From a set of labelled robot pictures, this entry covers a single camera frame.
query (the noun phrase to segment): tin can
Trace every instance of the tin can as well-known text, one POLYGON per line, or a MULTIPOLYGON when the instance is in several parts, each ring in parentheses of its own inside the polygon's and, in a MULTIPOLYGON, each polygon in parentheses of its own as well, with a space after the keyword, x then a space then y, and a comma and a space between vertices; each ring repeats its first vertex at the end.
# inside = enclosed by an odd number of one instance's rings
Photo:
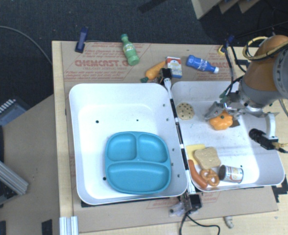
POLYGON ((219 168, 218 177, 222 181, 241 183, 243 180, 243 170, 242 168, 222 165, 219 168))

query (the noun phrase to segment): blue clamp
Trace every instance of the blue clamp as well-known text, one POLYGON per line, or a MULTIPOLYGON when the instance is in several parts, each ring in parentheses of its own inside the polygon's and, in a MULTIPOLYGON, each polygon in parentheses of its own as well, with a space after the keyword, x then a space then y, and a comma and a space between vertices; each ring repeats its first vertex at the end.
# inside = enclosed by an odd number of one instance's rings
POLYGON ((76 43, 76 46, 75 46, 75 52, 83 53, 83 50, 85 47, 84 42, 86 41, 88 32, 89 32, 88 27, 82 27, 81 32, 80 32, 80 40, 79 42, 76 43))

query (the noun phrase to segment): white tray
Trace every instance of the white tray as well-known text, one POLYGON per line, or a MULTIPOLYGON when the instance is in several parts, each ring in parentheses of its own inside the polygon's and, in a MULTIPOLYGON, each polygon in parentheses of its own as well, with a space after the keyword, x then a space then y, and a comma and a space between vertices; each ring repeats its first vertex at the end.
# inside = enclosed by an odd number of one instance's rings
POLYGON ((172 86, 175 105, 188 103, 192 105, 195 115, 190 120, 179 119, 184 146, 204 144, 216 148, 222 165, 241 167, 243 181, 230 183, 220 181, 218 187, 208 186, 202 191, 218 191, 236 188, 251 188, 268 185, 278 185, 285 177, 285 172, 276 150, 266 150, 252 141, 248 132, 257 128, 265 132, 265 118, 257 118, 246 114, 239 119, 240 126, 216 131, 204 120, 214 101, 219 101, 219 95, 230 82, 177 82, 172 86))
POLYGON ((158 84, 78 84, 69 94, 77 192, 90 205, 182 195, 187 178, 168 93, 158 84), (133 195, 105 180, 105 146, 117 132, 161 137, 171 160, 171 181, 160 193, 133 195))

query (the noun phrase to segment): green bottle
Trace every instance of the green bottle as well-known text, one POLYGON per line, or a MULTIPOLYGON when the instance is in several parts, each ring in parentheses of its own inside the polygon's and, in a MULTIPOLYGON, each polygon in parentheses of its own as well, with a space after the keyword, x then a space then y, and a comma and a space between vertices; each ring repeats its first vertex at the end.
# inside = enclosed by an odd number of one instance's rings
POLYGON ((134 45, 129 41, 127 34, 121 35, 121 41, 123 43, 122 49, 125 57, 128 59, 128 64, 131 66, 137 65, 140 61, 134 45))

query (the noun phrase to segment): hot dog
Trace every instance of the hot dog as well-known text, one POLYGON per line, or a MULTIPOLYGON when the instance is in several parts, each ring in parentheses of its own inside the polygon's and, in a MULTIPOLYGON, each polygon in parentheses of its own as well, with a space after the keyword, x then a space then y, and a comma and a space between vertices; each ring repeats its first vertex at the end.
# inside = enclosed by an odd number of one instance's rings
POLYGON ((191 173, 191 176, 192 176, 192 179, 197 182, 197 184, 205 189, 207 187, 207 182, 197 173, 196 169, 195 169, 195 166, 194 166, 194 162, 193 160, 189 159, 188 160, 188 163, 189 163, 189 167, 190 167, 190 173, 191 173))

